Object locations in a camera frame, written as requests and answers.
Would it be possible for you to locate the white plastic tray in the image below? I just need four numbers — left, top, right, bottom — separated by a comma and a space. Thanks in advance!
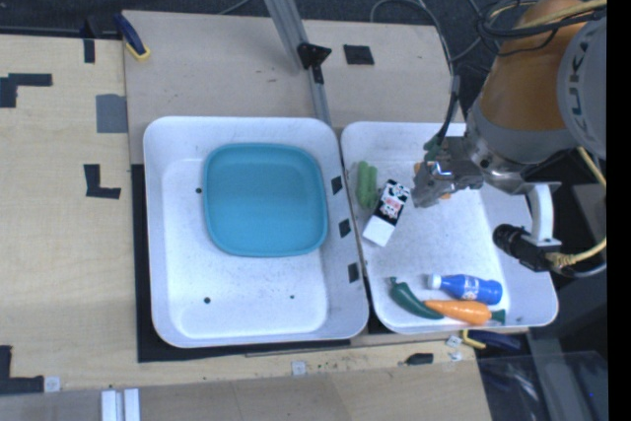
142, 114, 371, 350
339, 120, 560, 336

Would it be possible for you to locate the green pea pod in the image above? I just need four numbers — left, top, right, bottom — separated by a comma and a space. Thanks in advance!
355, 160, 380, 212

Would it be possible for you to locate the orange carrot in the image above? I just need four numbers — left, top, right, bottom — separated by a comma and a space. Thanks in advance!
423, 299, 508, 327

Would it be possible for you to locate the black and white milk carton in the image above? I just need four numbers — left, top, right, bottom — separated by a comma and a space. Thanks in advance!
361, 177, 412, 248

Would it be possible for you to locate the blue bottle with white cap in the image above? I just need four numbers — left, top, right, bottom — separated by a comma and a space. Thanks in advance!
426, 272, 505, 305

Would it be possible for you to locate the pale wood board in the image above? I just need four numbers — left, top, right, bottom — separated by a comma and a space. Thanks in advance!
121, 9, 531, 360

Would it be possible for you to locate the green chili pepper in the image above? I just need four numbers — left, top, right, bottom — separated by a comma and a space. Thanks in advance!
387, 276, 446, 321

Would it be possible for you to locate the blue plate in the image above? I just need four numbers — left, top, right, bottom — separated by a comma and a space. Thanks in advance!
202, 142, 329, 258

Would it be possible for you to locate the black cylinder on white bracket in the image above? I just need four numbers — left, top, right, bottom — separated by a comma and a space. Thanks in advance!
492, 181, 564, 273

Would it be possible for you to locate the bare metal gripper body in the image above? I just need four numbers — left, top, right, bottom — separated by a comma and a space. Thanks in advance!
422, 135, 529, 196

